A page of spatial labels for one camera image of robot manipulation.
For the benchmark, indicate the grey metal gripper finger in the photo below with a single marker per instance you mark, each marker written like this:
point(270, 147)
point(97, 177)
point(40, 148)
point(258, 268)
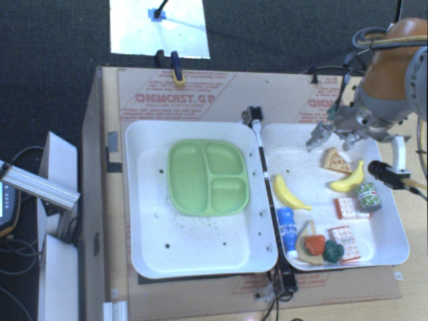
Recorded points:
point(317, 137)
point(350, 142)

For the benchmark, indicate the green divided plate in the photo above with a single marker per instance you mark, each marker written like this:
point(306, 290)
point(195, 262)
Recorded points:
point(207, 177)

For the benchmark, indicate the black cylinder on white bracket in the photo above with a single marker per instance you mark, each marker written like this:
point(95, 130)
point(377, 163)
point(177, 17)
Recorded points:
point(388, 172)

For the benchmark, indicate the red and white carton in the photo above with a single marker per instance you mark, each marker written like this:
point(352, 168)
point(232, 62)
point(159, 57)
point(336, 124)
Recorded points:
point(349, 208)
point(347, 244)

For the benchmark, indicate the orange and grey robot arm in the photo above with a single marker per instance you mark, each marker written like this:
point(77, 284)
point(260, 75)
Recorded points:
point(384, 75)

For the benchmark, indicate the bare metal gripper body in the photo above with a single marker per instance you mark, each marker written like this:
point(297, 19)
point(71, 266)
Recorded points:
point(359, 124)

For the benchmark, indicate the yellow banana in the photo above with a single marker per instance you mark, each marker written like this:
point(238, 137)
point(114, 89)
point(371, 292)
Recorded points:
point(349, 181)
point(289, 194)

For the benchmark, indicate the blue and white bottle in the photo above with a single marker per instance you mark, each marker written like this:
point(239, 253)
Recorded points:
point(287, 231)

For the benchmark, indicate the white plastic tray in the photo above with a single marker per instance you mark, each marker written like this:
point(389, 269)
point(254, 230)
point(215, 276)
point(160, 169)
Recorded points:
point(160, 246)
point(384, 239)

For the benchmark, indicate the green broccoli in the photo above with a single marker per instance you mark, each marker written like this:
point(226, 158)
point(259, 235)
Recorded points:
point(333, 251)

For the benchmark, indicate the thin black and white rod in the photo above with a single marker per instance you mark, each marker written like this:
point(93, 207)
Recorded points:
point(265, 179)

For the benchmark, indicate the pizza slice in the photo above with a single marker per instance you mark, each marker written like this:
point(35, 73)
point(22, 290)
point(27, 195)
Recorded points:
point(336, 162)

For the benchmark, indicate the brown cardboard board red print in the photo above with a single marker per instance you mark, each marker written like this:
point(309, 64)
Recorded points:
point(207, 95)

